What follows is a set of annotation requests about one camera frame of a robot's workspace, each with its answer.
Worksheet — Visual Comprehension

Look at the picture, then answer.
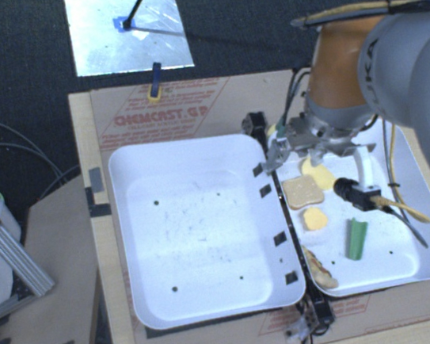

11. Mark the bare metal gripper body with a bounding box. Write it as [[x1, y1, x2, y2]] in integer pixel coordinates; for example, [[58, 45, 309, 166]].
[[280, 105, 378, 166]]

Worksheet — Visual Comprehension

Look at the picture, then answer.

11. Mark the yellow banana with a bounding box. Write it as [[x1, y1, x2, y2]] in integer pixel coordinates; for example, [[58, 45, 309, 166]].
[[297, 154, 339, 196]]

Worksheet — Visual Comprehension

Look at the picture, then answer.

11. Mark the brown toast slice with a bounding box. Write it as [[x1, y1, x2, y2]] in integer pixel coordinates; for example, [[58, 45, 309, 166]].
[[280, 172, 326, 212]]

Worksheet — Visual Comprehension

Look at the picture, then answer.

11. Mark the thin black rod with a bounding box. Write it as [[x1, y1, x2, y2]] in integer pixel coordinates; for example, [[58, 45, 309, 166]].
[[258, 130, 320, 310]]

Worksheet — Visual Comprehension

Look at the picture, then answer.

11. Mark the yellow round biscuit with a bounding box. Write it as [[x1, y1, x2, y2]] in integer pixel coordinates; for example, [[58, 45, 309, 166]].
[[299, 205, 331, 233]]

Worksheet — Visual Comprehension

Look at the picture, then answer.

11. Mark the green celery stick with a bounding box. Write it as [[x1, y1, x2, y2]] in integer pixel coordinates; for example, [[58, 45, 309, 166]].
[[339, 215, 375, 263]]

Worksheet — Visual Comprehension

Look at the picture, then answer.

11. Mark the brown cardboard board red print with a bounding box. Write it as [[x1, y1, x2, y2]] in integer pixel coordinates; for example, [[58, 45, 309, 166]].
[[88, 40, 430, 344]]

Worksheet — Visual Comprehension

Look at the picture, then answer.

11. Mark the white plastic tray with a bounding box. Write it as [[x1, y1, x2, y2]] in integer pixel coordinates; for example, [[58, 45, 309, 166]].
[[105, 122, 311, 336], [262, 107, 430, 306]]

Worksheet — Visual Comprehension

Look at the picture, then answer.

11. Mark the black block with thin wires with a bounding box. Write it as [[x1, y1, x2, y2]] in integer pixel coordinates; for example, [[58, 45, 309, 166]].
[[295, 292, 339, 340], [239, 110, 269, 140]]

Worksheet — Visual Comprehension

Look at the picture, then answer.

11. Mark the black cylinder on white bracket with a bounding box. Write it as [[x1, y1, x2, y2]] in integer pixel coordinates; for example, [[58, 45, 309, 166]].
[[327, 143, 386, 216]]

